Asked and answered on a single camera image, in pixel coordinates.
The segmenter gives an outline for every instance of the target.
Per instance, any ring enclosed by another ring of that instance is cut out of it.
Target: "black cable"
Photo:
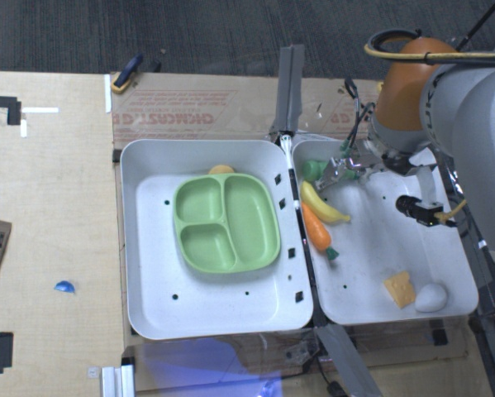
[[[350,134],[346,138],[349,141],[348,147],[351,148],[354,143],[355,143],[355,138],[357,137],[357,131],[359,130],[359,125],[367,117],[367,115],[371,114],[376,107],[376,104],[374,102],[367,103],[363,106],[363,111],[359,115],[359,117],[356,119],[355,125],[352,128],[352,131],[350,131]]]
[[[471,37],[474,36],[480,27],[489,19],[489,17],[495,12],[495,3],[488,9],[486,13],[480,18],[480,20],[475,24],[473,28],[465,35],[462,41],[455,47],[455,50],[460,51],[462,47],[468,44],[468,41],[471,40]]]
[[[495,53],[491,52],[450,52],[450,53],[431,53],[425,54],[403,54],[385,50],[383,43],[391,41],[414,40],[421,36],[421,31],[409,31],[403,29],[391,29],[381,31],[369,38],[364,50],[381,59],[390,60],[399,63],[424,63],[427,65],[486,65],[495,66]]]
[[[343,387],[340,386],[339,382],[337,382],[336,380],[329,381],[328,378],[326,378],[324,370],[322,369],[321,361],[319,360],[319,356],[317,356],[316,359],[317,359],[317,364],[319,366],[319,371],[321,372],[322,378],[324,379],[324,381],[328,385],[326,387],[326,391],[328,391],[328,394],[331,397],[348,397],[348,395],[343,390]]]
[[[352,78],[348,77],[345,79],[345,88],[348,94],[353,98],[359,98],[359,93],[357,91],[357,85],[355,85]]]
[[[328,380],[328,378],[326,378],[324,370],[322,369],[321,361],[319,360],[318,357],[316,357],[316,359],[317,359],[317,365],[319,366],[319,371],[321,372],[322,378],[324,378],[324,381],[329,385],[330,381]]]

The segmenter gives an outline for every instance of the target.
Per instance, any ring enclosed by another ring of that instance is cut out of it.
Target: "wooden table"
[[[0,332],[13,332],[0,396],[92,396],[95,366],[123,351],[112,118],[102,75],[0,72],[27,113],[27,137],[0,109]],[[55,290],[70,281],[75,293]]]
[[[194,90],[194,84],[202,78],[196,77],[166,74],[161,84],[170,89]],[[203,80],[209,84],[209,78]],[[233,92],[251,87],[261,100],[250,98],[247,92],[235,94],[236,101],[239,98],[245,102],[251,112],[262,109],[265,116],[274,114],[276,79],[216,77],[213,86]],[[377,93],[373,82],[358,86],[365,88],[363,95]],[[351,101],[337,106],[339,100],[319,99],[336,96],[333,82],[310,79],[304,82],[304,88],[304,122],[324,122],[317,129],[332,136],[337,131],[343,133],[344,128],[337,129],[341,126],[351,127],[351,117],[346,119],[345,115],[345,110],[352,108]],[[12,223],[0,270],[0,332],[14,334],[12,367],[0,374],[0,396],[100,395],[99,368],[119,366],[125,349],[142,343],[140,337],[129,334],[125,314],[125,281],[121,275],[124,260],[120,258],[124,254],[123,237],[121,214],[117,212],[120,176],[112,163],[113,147],[118,143],[114,143],[106,78],[100,74],[0,72],[0,95],[17,97],[23,108],[58,108],[57,113],[27,113],[26,136],[21,136],[20,127],[7,125],[6,111],[0,109],[0,219]],[[229,104],[231,95],[212,97],[212,104]],[[124,95],[113,97],[114,103],[124,101]],[[319,116],[320,103],[322,111],[330,114],[328,118]],[[239,109],[229,104],[227,110],[232,120],[227,120],[227,111],[217,105],[205,113],[213,115],[216,127],[241,126],[234,118]],[[129,118],[118,118],[116,129]],[[131,115],[131,119],[134,122],[137,118]],[[151,124],[154,119],[158,118],[144,116],[139,122]],[[193,119],[202,120],[205,137],[220,135],[219,131],[209,131],[202,117]],[[258,117],[253,122],[255,135],[268,131],[270,119]],[[183,136],[175,125],[172,129],[168,124],[164,131],[152,128],[151,135],[198,137]],[[119,142],[134,139],[134,133],[122,130]],[[230,134],[245,135],[225,132],[225,136]],[[61,280],[70,281],[75,292],[56,290]],[[458,390],[462,391],[457,395],[489,395],[473,334],[461,328],[458,337],[458,348],[468,350],[453,359],[419,363],[417,357],[409,356],[411,363],[389,366],[384,360],[396,357],[382,351],[365,355],[365,361],[372,366],[371,373],[385,395],[410,395],[420,390],[432,391],[433,395],[451,395]],[[378,355],[381,361],[374,359]],[[325,389],[319,375],[283,383],[286,396],[318,395]],[[183,391],[164,390],[157,395],[183,395]],[[198,394],[192,390],[190,395]]]

